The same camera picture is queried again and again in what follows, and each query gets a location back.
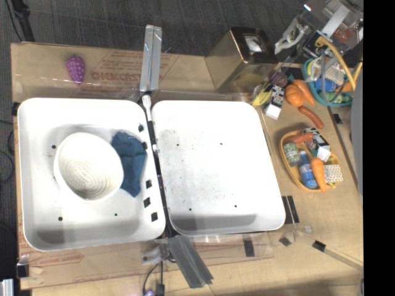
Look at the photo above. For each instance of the dark purple ball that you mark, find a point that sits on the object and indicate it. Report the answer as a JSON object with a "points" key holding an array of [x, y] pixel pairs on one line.
{"points": [[279, 79]]}

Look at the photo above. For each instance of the orange carrot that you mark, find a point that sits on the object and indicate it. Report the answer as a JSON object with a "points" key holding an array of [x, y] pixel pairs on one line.
{"points": [[304, 91], [318, 173]]}

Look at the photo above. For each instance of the shiny gold box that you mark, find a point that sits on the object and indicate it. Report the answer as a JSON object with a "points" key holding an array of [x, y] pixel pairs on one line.
{"points": [[228, 60]]}

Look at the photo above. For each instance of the patterned white packet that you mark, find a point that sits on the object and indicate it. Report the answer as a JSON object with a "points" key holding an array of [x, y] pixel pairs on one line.
{"points": [[333, 173], [334, 74]]}

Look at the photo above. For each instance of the black stand pole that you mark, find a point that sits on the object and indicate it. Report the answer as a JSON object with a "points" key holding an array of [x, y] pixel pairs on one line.
{"points": [[21, 11]]}

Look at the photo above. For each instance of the brown sausage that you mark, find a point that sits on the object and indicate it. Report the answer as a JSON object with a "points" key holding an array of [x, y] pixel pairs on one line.
{"points": [[311, 117], [299, 138]]}

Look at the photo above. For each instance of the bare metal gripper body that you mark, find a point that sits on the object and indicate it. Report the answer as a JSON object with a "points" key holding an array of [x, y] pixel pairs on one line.
{"points": [[321, 6]]}

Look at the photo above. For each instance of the thin black and white rod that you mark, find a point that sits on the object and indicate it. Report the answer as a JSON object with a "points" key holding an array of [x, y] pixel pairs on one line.
{"points": [[151, 128]]}

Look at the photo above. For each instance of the yellow oval basket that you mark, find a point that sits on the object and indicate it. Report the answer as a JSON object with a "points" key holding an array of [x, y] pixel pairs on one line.
{"points": [[293, 171]]}

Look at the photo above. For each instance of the green can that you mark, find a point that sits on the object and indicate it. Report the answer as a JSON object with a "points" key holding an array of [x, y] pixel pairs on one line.
{"points": [[291, 154]]}

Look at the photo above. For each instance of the purple grapes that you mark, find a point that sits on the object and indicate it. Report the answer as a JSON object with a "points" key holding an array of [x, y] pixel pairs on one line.
{"points": [[76, 68]]}

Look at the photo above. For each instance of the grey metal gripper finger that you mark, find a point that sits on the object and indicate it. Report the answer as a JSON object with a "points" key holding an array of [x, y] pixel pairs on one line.
{"points": [[291, 39]]}

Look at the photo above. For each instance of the blue cloth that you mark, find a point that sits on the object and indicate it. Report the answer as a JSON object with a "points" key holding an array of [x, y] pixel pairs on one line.
{"points": [[132, 162]]}

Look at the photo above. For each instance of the black and white carton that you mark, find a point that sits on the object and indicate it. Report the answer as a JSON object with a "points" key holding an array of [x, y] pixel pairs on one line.
{"points": [[275, 102], [319, 143]]}

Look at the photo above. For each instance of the green vegetable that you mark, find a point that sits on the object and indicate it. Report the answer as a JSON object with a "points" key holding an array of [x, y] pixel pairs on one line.
{"points": [[338, 98]]}

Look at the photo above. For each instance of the brown cardboard board red print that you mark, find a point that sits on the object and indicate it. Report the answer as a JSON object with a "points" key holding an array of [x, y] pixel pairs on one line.
{"points": [[191, 72]]}

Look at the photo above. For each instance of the blue can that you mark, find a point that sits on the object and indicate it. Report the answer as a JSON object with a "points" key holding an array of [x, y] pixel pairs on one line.
{"points": [[325, 85]]}

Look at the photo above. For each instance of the orange bread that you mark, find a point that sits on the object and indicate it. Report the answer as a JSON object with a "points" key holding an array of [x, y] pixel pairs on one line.
{"points": [[293, 97]]}

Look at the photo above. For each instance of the blue bottle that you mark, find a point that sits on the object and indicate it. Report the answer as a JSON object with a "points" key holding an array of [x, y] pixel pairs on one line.
{"points": [[307, 171]]}

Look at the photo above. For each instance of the white plastic tray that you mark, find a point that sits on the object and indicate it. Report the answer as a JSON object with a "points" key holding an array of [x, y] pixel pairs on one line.
{"points": [[216, 171], [92, 227]]}

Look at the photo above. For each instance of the teal bowl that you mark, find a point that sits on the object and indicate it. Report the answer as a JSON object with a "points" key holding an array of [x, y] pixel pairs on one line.
{"points": [[308, 72]]}

